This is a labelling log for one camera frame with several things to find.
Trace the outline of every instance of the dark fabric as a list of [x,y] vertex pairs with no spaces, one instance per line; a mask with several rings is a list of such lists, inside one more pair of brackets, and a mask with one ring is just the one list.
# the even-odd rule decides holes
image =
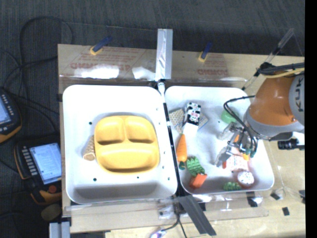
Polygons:
[[[151,30],[158,28],[173,29],[175,50],[201,51],[212,41],[211,52],[263,55],[294,28],[281,55],[301,56],[305,0],[0,0],[0,86],[23,97],[15,98],[22,130],[0,145],[0,237],[48,237],[43,207],[17,193],[23,186],[13,148],[59,130],[56,45],[93,45],[111,34],[113,46],[155,49]],[[24,67],[23,77],[16,70],[5,82],[19,64],[42,59],[50,60]]]

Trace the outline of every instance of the yellow plate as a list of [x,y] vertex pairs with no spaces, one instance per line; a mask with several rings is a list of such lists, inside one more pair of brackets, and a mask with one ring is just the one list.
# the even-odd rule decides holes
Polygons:
[[112,116],[95,127],[99,165],[112,173],[132,174],[159,164],[159,144],[153,125],[138,116]]

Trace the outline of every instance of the carrot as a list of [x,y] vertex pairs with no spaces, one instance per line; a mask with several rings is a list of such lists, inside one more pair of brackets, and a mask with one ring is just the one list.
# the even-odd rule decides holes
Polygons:
[[192,189],[200,188],[207,178],[207,174],[197,174],[196,177],[192,177],[189,186]]
[[176,156],[178,162],[186,162],[187,160],[187,145],[186,145],[186,137],[185,134],[180,136],[177,148],[176,148]]

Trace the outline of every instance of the blue clip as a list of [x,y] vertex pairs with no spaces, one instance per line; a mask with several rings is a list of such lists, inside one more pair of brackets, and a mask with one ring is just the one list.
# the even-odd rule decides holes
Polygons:
[[199,55],[199,60],[200,60],[200,61],[205,61],[205,60],[206,60],[207,54],[208,54],[209,50],[211,49],[211,47],[212,47],[212,42],[209,41],[209,42],[207,43],[207,45],[206,45],[204,51],[202,51],[202,52],[200,53],[200,55]]
[[112,41],[111,36],[105,37],[104,39],[99,41],[96,45],[90,48],[90,53],[94,56],[97,55],[98,53],[101,52],[101,50],[103,49],[103,46],[107,45],[110,41]]

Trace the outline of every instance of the handheld device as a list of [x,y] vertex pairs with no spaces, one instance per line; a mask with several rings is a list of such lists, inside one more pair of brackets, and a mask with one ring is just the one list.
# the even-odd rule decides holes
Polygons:
[[25,189],[37,204],[61,200],[60,138],[50,135],[18,142],[14,158]]
[[16,103],[0,88],[0,143],[16,134],[21,126],[21,116]]

